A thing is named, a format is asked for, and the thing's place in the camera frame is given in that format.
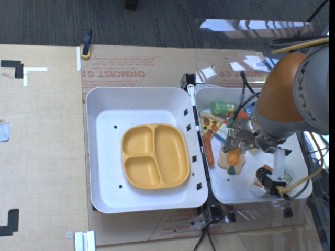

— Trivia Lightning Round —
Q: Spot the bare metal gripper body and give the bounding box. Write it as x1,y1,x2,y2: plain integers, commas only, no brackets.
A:
232,118,263,149

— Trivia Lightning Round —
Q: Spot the orange toy carrot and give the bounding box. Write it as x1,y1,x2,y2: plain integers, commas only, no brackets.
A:
226,146,241,176

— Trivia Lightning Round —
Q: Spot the blue and white packet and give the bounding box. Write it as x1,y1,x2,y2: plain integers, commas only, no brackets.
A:
215,122,235,144

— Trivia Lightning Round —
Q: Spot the beige toy bread slice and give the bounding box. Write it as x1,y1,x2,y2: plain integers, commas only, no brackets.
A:
217,149,247,171

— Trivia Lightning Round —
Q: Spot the red toy sausage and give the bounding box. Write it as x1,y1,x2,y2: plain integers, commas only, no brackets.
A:
202,129,216,166

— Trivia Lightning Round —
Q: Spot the toy pizza slice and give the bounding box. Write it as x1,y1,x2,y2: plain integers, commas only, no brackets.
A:
199,111,226,139

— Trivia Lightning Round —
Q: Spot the thin black and white rod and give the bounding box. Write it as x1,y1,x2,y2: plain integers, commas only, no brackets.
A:
187,84,218,207

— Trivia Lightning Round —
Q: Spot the white plastic tray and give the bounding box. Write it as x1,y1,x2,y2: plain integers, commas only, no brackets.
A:
194,86,314,206
85,86,209,214

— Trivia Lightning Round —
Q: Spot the white and orange carton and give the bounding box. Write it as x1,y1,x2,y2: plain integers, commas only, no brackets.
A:
249,164,274,198

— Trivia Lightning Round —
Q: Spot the yellow divided plate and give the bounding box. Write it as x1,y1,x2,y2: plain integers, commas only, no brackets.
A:
120,123,191,190

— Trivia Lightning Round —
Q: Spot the brown cardboard board, red print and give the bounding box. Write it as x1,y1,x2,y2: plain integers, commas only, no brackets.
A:
80,44,307,246

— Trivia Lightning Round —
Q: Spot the black cylinder on white bracket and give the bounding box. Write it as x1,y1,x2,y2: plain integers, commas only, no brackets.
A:
255,147,293,196

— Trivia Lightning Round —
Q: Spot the black block with thin wires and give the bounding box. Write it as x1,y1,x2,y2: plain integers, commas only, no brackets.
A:
207,204,224,223
180,73,197,92

